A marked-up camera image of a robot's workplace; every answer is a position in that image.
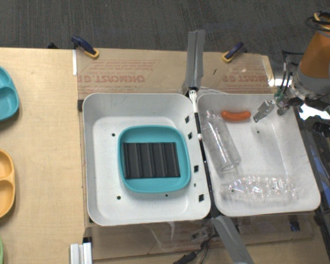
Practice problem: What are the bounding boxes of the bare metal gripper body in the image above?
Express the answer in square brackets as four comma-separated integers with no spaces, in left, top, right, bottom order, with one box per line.
[284,83,330,112]

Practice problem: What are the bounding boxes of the orange sausage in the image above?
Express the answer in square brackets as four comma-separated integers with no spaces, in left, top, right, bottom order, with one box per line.
[220,109,252,122]

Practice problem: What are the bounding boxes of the white plastic tray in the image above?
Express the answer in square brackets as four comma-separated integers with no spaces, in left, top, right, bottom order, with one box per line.
[81,92,212,227]
[196,92,322,218]

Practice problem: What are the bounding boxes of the smooth clear plastic bottle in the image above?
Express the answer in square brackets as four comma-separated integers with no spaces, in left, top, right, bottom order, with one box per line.
[200,109,242,173]

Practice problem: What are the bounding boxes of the crushed clear plastic bottle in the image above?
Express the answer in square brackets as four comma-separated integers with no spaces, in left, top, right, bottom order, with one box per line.
[219,174,300,204]

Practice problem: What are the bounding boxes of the brown cardboard board, red print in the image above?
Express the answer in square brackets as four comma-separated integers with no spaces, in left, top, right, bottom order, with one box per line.
[76,47,315,261]

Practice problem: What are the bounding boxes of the black ribbed rectangular packet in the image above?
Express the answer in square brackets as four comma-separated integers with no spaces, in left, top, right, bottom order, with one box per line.
[122,141,182,179]

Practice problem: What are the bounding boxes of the blue divided plate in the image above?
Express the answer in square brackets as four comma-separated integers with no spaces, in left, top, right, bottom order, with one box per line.
[0,63,20,125]

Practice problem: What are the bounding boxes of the orange divided plate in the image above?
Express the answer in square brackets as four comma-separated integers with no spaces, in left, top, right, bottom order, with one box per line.
[0,147,17,222]

